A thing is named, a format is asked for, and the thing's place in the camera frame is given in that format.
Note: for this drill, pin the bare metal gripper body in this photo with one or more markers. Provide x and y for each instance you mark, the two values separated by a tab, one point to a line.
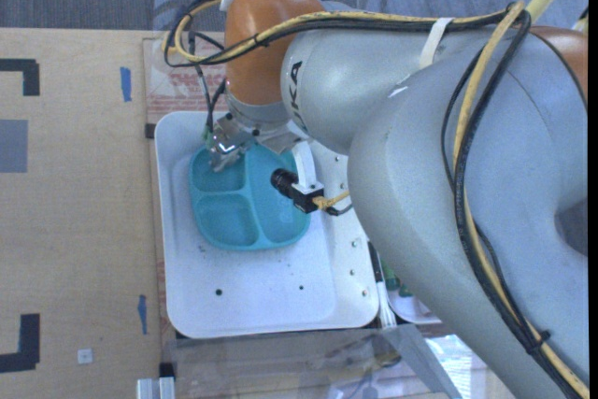
232	133

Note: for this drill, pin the blue divided plate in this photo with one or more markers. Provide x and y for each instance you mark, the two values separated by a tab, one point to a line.
233	215

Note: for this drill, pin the black cylinder on white bracket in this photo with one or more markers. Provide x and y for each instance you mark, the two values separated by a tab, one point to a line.
299	191

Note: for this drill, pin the green object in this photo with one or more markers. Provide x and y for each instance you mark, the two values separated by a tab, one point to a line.
391	280

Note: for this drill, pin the white plastic tray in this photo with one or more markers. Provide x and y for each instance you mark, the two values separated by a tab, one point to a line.
411	308
261	289

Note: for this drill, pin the thin black and white rod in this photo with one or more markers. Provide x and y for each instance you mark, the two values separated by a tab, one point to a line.
383	294

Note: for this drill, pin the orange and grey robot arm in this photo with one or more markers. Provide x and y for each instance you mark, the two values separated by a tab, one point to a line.
420	145

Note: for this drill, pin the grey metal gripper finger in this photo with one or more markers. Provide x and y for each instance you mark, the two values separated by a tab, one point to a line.
233	160
217	161

